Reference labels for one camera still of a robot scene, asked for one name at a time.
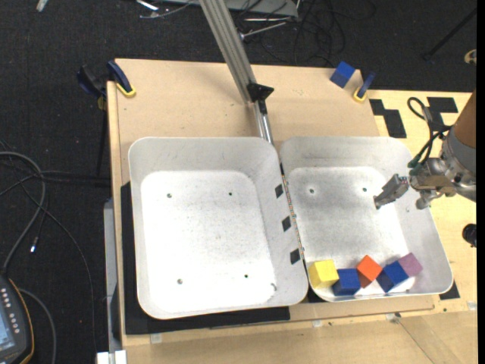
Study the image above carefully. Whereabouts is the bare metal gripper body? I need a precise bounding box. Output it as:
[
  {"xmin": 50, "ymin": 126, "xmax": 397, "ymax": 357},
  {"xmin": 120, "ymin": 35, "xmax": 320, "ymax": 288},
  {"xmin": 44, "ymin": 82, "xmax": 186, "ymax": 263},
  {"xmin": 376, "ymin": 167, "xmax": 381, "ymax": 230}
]
[{"xmin": 408, "ymin": 157, "xmax": 477, "ymax": 204}]

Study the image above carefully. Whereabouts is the white plastic tray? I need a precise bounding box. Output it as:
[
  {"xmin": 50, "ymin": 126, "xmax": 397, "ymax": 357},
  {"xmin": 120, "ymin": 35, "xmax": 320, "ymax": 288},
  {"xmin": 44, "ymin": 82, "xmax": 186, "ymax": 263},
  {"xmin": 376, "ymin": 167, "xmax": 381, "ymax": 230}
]
[
  {"xmin": 127, "ymin": 136, "xmax": 310, "ymax": 321},
  {"xmin": 279, "ymin": 135, "xmax": 455, "ymax": 303}
]

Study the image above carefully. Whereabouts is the purple cube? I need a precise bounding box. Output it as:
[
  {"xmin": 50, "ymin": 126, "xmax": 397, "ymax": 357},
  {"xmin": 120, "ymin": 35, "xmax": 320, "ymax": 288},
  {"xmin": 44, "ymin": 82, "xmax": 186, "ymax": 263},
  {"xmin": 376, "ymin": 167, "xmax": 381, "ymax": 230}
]
[{"xmin": 397, "ymin": 252, "xmax": 424, "ymax": 279}]

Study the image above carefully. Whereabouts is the blue cube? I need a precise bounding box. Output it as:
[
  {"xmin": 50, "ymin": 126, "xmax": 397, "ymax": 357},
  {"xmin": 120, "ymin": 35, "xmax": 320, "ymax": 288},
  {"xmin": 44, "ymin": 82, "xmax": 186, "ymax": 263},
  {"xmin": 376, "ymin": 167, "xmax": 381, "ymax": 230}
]
[
  {"xmin": 332, "ymin": 268, "xmax": 361, "ymax": 297},
  {"xmin": 376, "ymin": 260, "xmax": 411, "ymax": 294},
  {"xmin": 329, "ymin": 61, "xmax": 358, "ymax": 89}
]

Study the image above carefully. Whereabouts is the orange cube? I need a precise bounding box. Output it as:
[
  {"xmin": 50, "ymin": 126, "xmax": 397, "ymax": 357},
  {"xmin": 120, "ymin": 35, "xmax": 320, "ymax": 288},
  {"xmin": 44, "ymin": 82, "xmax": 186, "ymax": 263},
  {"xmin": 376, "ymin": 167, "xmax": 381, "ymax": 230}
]
[{"xmin": 355, "ymin": 255, "xmax": 383, "ymax": 289}]

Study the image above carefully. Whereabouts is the yellow cube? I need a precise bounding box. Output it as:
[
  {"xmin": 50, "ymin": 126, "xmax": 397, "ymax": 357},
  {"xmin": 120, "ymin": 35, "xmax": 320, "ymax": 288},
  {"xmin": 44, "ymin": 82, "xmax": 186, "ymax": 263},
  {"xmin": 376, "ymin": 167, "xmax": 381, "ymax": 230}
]
[{"xmin": 307, "ymin": 259, "xmax": 340, "ymax": 290}]

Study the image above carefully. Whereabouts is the thin rod between trays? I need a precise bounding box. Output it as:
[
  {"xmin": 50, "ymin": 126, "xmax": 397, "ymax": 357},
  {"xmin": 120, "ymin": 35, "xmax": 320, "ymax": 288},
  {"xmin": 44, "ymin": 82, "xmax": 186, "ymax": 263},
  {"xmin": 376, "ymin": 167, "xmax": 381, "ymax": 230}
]
[{"xmin": 254, "ymin": 99, "xmax": 306, "ymax": 262}]

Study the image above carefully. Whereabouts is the pale wood board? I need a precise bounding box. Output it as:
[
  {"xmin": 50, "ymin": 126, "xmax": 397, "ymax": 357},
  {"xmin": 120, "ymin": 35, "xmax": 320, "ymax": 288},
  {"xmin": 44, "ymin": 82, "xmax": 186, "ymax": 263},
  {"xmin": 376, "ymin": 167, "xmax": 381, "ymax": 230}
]
[{"xmin": 107, "ymin": 58, "xmax": 436, "ymax": 347}]

